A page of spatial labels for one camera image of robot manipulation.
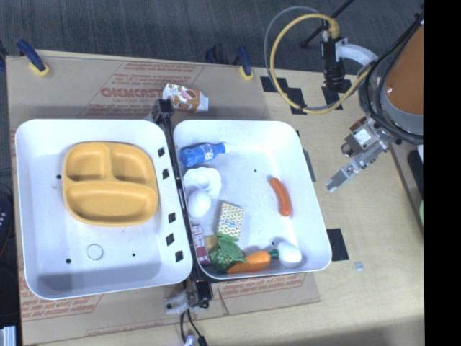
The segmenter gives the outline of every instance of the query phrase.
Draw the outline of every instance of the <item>table surface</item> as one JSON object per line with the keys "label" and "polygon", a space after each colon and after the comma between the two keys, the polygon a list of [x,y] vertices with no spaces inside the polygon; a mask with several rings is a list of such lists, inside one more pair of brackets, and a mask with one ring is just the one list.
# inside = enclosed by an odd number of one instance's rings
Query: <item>table surface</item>
{"label": "table surface", "polygon": [[[222,70],[228,76],[216,78],[215,66],[205,66],[210,68],[208,81],[225,81],[235,88],[233,93],[220,92],[215,86],[207,88],[206,81],[196,83],[204,92],[208,90],[211,107],[218,95],[231,105],[239,88],[248,86],[235,75],[236,67],[224,67]],[[251,81],[260,86],[261,77],[265,76],[265,69],[254,68]],[[300,89],[308,106],[324,102],[322,74],[279,70],[277,76],[285,78],[290,88]],[[281,120],[298,131],[310,158],[326,228],[341,229],[349,259],[333,261],[325,270],[314,273],[321,298],[318,303],[196,321],[194,324],[207,343],[424,345],[423,229],[392,153],[381,154],[372,166],[332,194],[324,185],[346,164],[340,147],[349,127],[364,116],[357,94],[345,101],[342,110],[325,115],[293,115],[277,93],[263,91],[262,85],[258,98],[247,102],[263,102],[265,111],[261,118]],[[13,119],[20,119],[25,112],[27,108],[10,103]],[[362,265],[362,270],[357,269],[357,264]],[[191,330],[189,323],[186,330]],[[56,344],[182,343],[179,325],[175,324],[53,343]]]}

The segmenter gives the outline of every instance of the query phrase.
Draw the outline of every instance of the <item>black pole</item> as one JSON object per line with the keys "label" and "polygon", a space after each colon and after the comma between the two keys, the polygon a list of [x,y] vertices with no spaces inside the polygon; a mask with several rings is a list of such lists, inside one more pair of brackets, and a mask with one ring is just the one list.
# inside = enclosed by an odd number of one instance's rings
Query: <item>black pole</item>
{"label": "black pole", "polygon": [[[345,8],[347,8],[354,0],[347,0],[344,4],[342,4],[339,9],[337,9],[332,15],[331,18],[336,18]],[[310,35],[306,40],[301,42],[301,48],[305,48],[312,39],[318,35],[323,29],[325,28],[324,25],[321,25],[317,30],[314,31],[312,35]]]}

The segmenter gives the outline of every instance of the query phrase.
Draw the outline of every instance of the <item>hot dog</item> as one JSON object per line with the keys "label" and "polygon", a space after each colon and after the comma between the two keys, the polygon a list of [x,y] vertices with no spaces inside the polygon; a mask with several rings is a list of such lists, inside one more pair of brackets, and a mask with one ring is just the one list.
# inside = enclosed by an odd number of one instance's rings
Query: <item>hot dog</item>
{"label": "hot dog", "polygon": [[279,212],[282,216],[290,216],[292,212],[291,199],[288,195],[288,191],[285,186],[280,182],[278,178],[271,178],[269,180],[270,185],[275,191],[277,198],[279,199]]}

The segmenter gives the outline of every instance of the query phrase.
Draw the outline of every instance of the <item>yellow divided plate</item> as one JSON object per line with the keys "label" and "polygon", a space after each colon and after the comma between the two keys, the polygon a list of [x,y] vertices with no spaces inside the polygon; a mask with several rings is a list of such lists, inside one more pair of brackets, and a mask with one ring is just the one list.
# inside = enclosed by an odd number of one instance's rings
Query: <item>yellow divided plate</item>
{"label": "yellow divided plate", "polygon": [[146,222],[158,207],[151,158],[128,143],[83,142],[66,154],[64,201],[72,216],[100,226]]}

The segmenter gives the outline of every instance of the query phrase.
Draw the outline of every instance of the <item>green vegetable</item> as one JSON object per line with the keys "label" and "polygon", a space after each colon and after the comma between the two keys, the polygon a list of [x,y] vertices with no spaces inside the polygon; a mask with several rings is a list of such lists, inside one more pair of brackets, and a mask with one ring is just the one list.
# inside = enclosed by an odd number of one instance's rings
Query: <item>green vegetable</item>
{"label": "green vegetable", "polygon": [[215,269],[221,273],[226,273],[237,262],[246,262],[240,247],[225,238],[218,239],[218,244],[210,251],[209,257]]}

